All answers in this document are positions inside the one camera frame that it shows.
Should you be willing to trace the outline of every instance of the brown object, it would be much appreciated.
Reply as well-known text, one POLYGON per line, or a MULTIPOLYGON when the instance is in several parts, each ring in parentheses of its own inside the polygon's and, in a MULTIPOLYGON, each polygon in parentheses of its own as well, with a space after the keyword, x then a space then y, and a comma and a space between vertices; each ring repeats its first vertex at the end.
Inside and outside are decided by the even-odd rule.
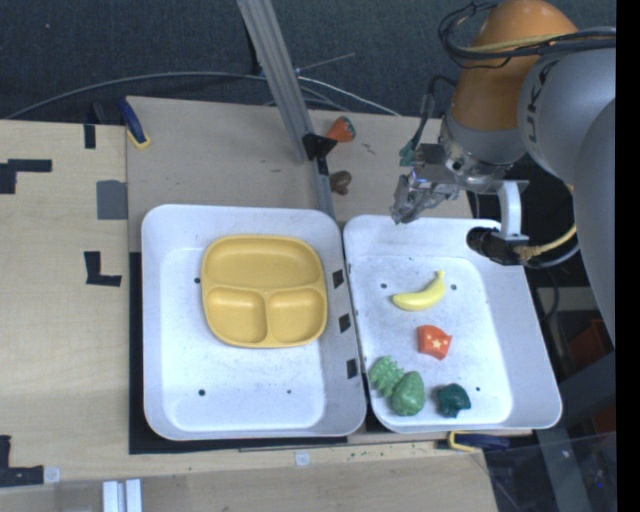
MULTIPOLYGON (((571 34, 576 26, 543 0, 507 0, 493 9, 473 47, 525 37, 571 34)), ((517 106, 524 79, 538 57, 516 57, 497 69, 464 69, 451 100, 458 123, 475 130, 517 128, 517 106)), ((467 61, 467 66, 499 66, 504 59, 467 61)))
POLYGON ((349 193, 347 187, 351 183, 351 173, 349 171, 338 171, 329 176, 331 192, 344 196, 349 193))

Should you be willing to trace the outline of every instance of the white bracket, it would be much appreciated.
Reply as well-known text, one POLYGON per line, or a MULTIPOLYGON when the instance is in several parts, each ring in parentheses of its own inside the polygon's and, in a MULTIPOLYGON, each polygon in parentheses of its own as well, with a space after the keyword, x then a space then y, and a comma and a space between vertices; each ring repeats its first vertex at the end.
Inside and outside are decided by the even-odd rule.
POLYGON ((102 483, 103 512, 142 512, 142 483, 139 478, 102 483))
POLYGON ((520 201, 520 193, 526 186, 526 181, 503 181, 498 189, 501 226, 500 234, 496 236, 499 236, 503 240, 529 240, 528 236, 520 233, 522 229, 522 203, 520 201))

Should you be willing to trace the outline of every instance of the white tray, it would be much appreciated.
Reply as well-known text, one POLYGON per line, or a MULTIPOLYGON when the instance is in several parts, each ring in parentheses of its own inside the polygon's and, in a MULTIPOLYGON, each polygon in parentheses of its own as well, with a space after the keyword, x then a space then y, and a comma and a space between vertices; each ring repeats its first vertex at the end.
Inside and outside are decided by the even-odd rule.
POLYGON ((144 411, 173 440, 343 436, 366 399, 340 231, 314 210, 164 205, 142 224, 144 411), (195 282, 227 235, 282 235, 313 247, 325 272, 327 326, 291 348, 233 347, 209 329, 195 282), (334 273, 343 282, 334 287, 334 273))
POLYGON ((370 389, 373 411, 392 431, 546 428, 560 418, 562 402, 531 294, 520 266, 502 266, 467 247, 466 235, 493 221, 421 218, 396 226, 387 216, 361 216, 344 231, 349 282, 366 369, 390 355, 405 371, 417 370, 427 403, 416 416, 393 412, 370 389), (434 307, 407 312, 390 298, 419 291, 438 270, 447 292, 434 307), (452 335, 439 361, 417 349, 417 327, 432 324, 452 335), (472 408, 457 418, 437 411, 439 386, 457 383, 472 408))

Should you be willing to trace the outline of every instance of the plastic tray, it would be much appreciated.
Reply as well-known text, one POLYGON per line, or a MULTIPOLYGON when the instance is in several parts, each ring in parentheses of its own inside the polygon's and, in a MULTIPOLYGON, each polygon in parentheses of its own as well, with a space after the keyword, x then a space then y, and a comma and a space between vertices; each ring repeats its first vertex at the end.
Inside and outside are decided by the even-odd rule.
POLYGON ((531 293, 520 266, 502 266, 467 247, 466 234, 493 221, 421 218, 396 226, 389 217, 362 216, 344 231, 349 281, 366 369, 390 355, 405 371, 420 372, 427 402, 415 416, 399 416, 370 389, 372 408, 395 432, 546 428, 562 411, 557 384, 531 293), (435 306, 403 311, 395 293, 419 291, 438 270, 447 291, 435 306), (418 352, 417 328, 435 325, 452 336, 447 356, 418 352), (438 412, 433 393, 457 383, 472 408, 456 418, 438 412))
POLYGON ((231 345, 304 345, 317 339, 327 323, 322 262, 297 238, 216 240, 202 258, 201 287, 209 327, 231 345))
POLYGON ((142 224, 144 411, 173 440, 344 436, 364 421, 340 230, 314 210, 164 205, 142 224), (253 349, 217 338, 201 265, 229 236, 291 237, 318 254, 327 322, 311 342, 253 349))

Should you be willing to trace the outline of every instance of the toy fruit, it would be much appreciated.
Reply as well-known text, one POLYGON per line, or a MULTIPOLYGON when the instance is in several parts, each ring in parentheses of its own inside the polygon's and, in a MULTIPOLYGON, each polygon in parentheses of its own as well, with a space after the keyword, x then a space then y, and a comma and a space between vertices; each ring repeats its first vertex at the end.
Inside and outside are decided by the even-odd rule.
POLYGON ((462 409, 471 409, 469 395, 458 384, 444 386, 436 394, 440 402, 438 412, 447 418, 457 418, 462 409))
POLYGON ((418 327, 418 352, 442 361, 449 352, 451 338, 435 325, 421 325, 418 327))
POLYGON ((424 382, 418 372, 407 372, 391 396, 391 407, 400 416, 415 416, 425 403, 424 382))
POLYGON ((378 359, 369 370, 369 382, 374 389, 389 397, 393 394, 393 390, 403 375, 404 370, 398 368, 398 363, 393 361, 391 356, 385 356, 378 359))
POLYGON ((438 270, 436 272, 436 278, 421 292, 398 293, 394 295, 391 300, 400 309, 420 311, 440 302, 445 291, 444 270, 438 270))

